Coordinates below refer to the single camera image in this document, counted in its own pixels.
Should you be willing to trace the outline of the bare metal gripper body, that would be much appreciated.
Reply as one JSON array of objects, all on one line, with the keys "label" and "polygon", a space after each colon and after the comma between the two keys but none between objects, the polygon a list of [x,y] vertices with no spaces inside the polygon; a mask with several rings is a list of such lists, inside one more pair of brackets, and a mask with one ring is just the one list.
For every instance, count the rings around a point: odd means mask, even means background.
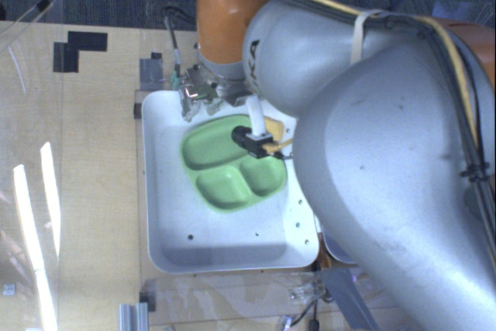
[{"label": "bare metal gripper body", "polygon": [[239,106],[250,96],[245,78],[227,78],[210,71],[204,65],[187,69],[184,94],[187,100],[213,102],[220,99],[231,106]]}]

